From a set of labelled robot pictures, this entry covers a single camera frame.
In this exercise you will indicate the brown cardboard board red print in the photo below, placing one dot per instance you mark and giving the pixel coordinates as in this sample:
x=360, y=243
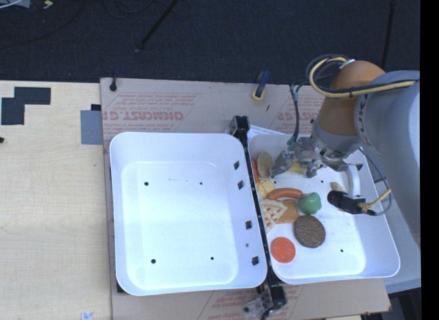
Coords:
x=192, y=109

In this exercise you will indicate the orange round slice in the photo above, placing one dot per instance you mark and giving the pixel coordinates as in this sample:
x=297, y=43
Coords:
x=283, y=250

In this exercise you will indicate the black cylinder on white bracket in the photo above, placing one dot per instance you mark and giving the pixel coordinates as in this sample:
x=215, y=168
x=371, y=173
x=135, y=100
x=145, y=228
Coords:
x=344, y=202

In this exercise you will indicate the orange sausage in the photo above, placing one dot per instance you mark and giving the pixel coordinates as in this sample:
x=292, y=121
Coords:
x=284, y=193

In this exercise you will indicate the green pepper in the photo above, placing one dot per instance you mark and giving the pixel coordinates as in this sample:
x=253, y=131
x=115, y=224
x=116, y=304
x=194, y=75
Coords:
x=309, y=203

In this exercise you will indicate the white paper sheet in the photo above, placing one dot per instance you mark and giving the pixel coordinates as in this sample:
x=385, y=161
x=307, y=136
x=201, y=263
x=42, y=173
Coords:
x=262, y=130

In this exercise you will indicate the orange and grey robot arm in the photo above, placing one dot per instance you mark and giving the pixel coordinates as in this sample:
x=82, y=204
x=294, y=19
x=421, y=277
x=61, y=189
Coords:
x=387, y=123

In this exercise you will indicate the small beige wedge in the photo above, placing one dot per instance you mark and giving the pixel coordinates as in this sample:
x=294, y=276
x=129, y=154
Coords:
x=337, y=187

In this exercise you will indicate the brown round biscuit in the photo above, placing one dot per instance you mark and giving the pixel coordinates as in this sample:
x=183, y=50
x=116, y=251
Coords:
x=309, y=231

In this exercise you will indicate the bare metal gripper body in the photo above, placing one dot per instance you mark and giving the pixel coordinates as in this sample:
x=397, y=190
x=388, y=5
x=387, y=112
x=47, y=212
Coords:
x=310, y=154

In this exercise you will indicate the beige potato slice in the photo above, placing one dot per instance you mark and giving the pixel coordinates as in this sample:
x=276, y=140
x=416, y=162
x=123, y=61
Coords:
x=264, y=164

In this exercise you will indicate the yellow banana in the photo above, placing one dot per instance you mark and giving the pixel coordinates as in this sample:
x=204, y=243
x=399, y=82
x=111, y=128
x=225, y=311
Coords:
x=297, y=168

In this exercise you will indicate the white plastic tray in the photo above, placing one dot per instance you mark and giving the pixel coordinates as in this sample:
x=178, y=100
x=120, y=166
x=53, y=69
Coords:
x=343, y=243
x=181, y=222

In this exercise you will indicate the thin black rod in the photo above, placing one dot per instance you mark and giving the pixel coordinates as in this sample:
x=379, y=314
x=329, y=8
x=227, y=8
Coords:
x=255, y=195

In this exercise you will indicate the brown bread roll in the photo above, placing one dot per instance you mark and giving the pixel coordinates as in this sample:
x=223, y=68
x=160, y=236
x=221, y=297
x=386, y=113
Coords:
x=289, y=212

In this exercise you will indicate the orange carrot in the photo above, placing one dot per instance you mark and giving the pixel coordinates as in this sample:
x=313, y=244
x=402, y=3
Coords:
x=255, y=172

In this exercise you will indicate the yellow waffle slice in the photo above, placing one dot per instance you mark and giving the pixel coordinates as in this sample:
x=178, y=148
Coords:
x=270, y=214

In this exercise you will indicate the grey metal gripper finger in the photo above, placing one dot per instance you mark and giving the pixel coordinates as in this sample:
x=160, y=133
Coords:
x=282, y=162
x=313, y=170

